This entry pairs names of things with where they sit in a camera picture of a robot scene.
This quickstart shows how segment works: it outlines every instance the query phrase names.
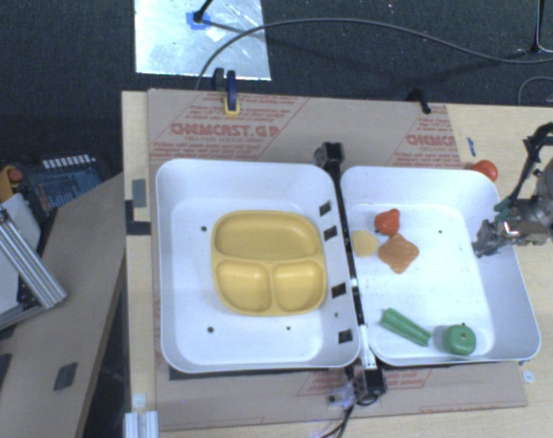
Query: silver metal sheet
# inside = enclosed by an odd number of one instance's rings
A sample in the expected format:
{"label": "silver metal sheet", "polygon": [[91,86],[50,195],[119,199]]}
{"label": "silver metal sheet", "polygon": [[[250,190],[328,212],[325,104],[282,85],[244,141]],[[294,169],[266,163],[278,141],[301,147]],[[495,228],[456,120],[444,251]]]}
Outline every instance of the silver metal sheet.
{"label": "silver metal sheet", "polygon": [[[138,73],[197,76],[207,59],[235,36],[232,31],[192,28],[188,14],[205,0],[134,0]],[[247,30],[263,24],[260,0],[214,0],[204,19]],[[270,80],[264,31],[244,37],[226,49],[207,69],[233,69],[241,79]]]}

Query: wooden table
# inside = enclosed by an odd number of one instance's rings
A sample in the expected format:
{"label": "wooden table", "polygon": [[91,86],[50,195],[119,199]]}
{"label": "wooden table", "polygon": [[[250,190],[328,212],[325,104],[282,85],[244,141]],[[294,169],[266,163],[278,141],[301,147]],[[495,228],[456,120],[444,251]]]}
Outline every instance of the wooden table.
{"label": "wooden table", "polygon": [[[144,177],[149,164],[147,95],[123,94],[123,134],[125,199],[132,197],[133,177]],[[464,164],[487,158],[496,162],[500,196],[514,188],[526,158],[522,140],[544,123],[553,121],[553,109],[447,105],[458,151]],[[478,156],[468,146],[473,139]],[[553,151],[542,154],[546,164]],[[532,193],[534,182],[527,182],[525,194]],[[149,204],[134,210],[137,221],[150,220]],[[482,436],[534,437],[553,436],[553,244],[516,249],[529,296],[540,328],[542,346],[538,355],[523,365],[534,382],[526,384],[527,407],[449,412],[410,416],[350,420],[348,437],[377,436]],[[127,242],[128,294],[130,316],[130,388],[140,391],[144,403],[135,402],[133,410],[144,412],[155,408],[153,359],[153,321],[150,237],[135,236]],[[213,437],[309,437],[330,430],[334,422],[301,422],[249,427],[216,428],[161,433],[164,438]]]}

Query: black fabric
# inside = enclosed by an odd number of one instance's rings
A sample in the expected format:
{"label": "black fabric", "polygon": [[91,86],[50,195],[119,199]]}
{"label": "black fabric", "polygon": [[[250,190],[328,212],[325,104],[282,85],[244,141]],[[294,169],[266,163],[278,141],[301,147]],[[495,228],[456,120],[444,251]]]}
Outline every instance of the black fabric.
{"label": "black fabric", "polygon": [[[499,57],[529,49],[537,0],[261,0],[265,21],[353,16],[407,26]],[[520,83],[553,63],[503,66],[369,26],[288,26],[268,33],[273,81],[250,92],[514,104]],[[542,44],[553,48],[553,0]],[[190,89],[193,78],[134,72],[133,0],[0,0],[0,161],[92,150],[121,169],[120,93]],[[544,104],[553,85],[525,89]]]}

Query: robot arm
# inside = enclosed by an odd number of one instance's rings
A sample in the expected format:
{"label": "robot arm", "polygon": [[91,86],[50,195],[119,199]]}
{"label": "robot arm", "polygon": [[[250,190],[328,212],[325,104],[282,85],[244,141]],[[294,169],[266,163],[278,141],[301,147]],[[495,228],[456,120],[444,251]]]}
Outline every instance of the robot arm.
{"label": "robot arm", "polygon": [[478,257],[490,256],[505,245],[543,245],[549,238],[553,242],[553,158],[538,177],[535,193],[530,199],[518,195],[544,146],[553,146],[553,123],[537,129],[525,140],[528,152],[524,169],[514,191],[495,207],[498,212],[493,222],[483,221],[473,249]]}

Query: yellow plate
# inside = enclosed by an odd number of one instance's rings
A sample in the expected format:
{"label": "yellow plate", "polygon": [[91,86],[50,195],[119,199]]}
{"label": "yellow plate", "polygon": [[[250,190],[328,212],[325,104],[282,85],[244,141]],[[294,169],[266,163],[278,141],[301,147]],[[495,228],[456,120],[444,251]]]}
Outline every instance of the yellow plate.
{"label": "yellow plate", "polygon": [[222,301],[243,315],[299,315],[327,293],[323,245],[305,217],[281,211],[237,211],[212,233],[214,283]]}

